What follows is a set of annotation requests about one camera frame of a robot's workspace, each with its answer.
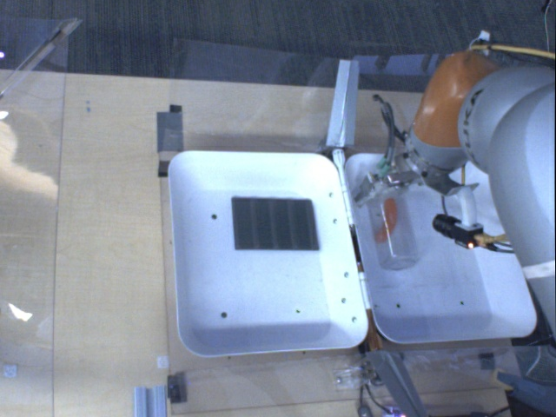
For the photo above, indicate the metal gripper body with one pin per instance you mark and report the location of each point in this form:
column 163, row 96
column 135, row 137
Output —
column 412, row 165

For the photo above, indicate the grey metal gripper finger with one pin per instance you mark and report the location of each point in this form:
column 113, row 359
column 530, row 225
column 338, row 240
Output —
column 399, row 179
column 364, row 191

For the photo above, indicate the clear plastic bottle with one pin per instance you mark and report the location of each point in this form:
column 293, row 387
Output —
column 397, row 241

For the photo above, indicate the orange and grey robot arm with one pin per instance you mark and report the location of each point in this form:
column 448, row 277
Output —
column 512, row 115

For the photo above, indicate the orange carrot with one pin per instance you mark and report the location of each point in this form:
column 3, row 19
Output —
column 389, row 217

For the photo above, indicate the dark grey ribbed rectangular pad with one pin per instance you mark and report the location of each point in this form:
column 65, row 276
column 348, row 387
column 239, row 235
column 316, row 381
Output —
column 275, row 223

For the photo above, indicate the white plastic tray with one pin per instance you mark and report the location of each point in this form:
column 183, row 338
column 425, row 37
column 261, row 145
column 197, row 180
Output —
column 260, row 293
column 452, row 285

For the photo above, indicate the black cylinder on white bracket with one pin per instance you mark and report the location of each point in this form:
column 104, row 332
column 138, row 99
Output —
column 452, row 226

